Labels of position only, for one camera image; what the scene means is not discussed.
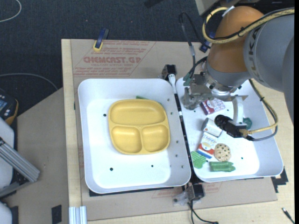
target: black floor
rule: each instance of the black floor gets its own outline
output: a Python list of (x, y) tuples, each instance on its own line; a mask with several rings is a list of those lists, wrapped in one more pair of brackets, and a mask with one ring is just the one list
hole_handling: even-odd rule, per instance
[[(62, 84), (61, 39), (96, 39), (102, 27), (111, 40), (184, 42), (178, 15), (186, 12), (198, 28), (203, 19), (195, 0), (19, 0), (20, 14), (0, 22), (0, 89), (15, 97), (19, 114), (34, 106)], [(253, 4), (266, 13), (293, 7), (294, 0), (262, 0)], [(0, 21), (18, 12), (15, 0), (0, 0)], [(197, 41), (186, 25), (192, 41)]]

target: yellow divided plate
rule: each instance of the yellow divided plate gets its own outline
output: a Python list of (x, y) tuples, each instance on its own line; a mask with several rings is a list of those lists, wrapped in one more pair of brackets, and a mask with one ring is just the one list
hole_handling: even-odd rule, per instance
[(169, 146), (167, 115), (154, 100), (119, 100), (110, 106), (108, 122), (112, 143), (121, 153), (155, 154)]

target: white plastic tray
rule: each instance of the white plastic tray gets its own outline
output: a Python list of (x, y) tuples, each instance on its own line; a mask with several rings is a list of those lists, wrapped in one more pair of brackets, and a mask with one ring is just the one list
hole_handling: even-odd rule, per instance
[[(224, 102), (226, 107), (224, 110), (209, 115), (205, 115), (201, 107), (187, 110), (182, 102), (185, 92), (183, 82), (182, 79), (179, 79), (176, 83), (176, 88), (182, 107), (190, 151), (196, 151), (203, 135), (201, 127), (204, 120), (207, 117), (214, 120), (219, 114), (233, 118), (233, 105), (232, 102)], [(242, 88), (234, 94), (248, 95), (243, 102), (244, 117), (252, 120), (252, 130), (269, 125), (263, 104), (252, 89), (249, 81), (246, 81)], [(271, 133), (271, 130), (267, 130), (252, 136), (261, 138)], [(276, 176), (283, 171), (283, 162), (274, 137), (252, 142), (244, 138), (233, 138), (223, 131), (217, 142), (227, 144), (230, 147), (232, 157), (229, 161), (234, 163), (236, 170), (232, 172), (211, 172), (208, 163), (204, 164), (200, 169), (194, 168), (196, 176), (205, 182)], [(217, 161), (215, 157), (207, 160)]]
[[(126, 155), (111, 142), (108, 110), (121, 99), (136, 96), (164, 107), (170, 127), (168, 148), (157, 154)], [(167, 188), (185, 185), (191, 168), (171, 85), (162, 79), (87, 79), (78, 88), (85, 181), (95, 193)]]

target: table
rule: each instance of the table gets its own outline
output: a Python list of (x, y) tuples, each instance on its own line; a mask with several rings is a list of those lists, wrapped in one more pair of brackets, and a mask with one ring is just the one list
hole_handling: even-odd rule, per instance
[[(176, 43), (163, 43), (166, 50), (171, 50)], [(81, 182), (79, 174), (78, 141), (76, 128), (76, 114), (74, 110), (74, 85), (72, 70), (71, 40), (62, 40), (63, 79), (64, 79), (64, 111), (65, 111), (65, 132), (66, 152), (68, 169), (68, 188), (70, 207), (82, 206)], [(258, 85), (259, 90), (266, 96), (268, 102), (278, 113), (279, 128), (276, 141), (281, 152), (288, 176), (288, 183), (279, 186), (277, 193), (278, 200), (266, 203), (253, 203), (235, 205), (229, 207), (209, 208), (197, 210), (199, 216), (206, 220), (217, 220), (221, 224), (230, 223), (287, 223), (289, 220), (283, 214), (281, 208), (286, 208), (294, 218), (294, 142), (293, 125), (285, 105), (282, 93)], [(190, 211), (177, 211), (162, 214), (152, 214), (136, 217), (112, 218), (105, 220), (89, 221), (91, 224), (116, 224), (116, 223), (191, 223)]]

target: blue and yellow clamp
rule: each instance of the blue and yellow clamp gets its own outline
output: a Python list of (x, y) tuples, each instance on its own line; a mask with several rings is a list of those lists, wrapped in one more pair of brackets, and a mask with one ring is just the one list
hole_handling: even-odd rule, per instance
[(100, 35), (98, 39), (94, 42), (93, 45), (93, 50), (96, 52), (99, 52), (102, 49), (103, 46), (103, 40), (105, 40), (108, 36), (109, 29), (107, 28), (102, 28), (100, 31)]

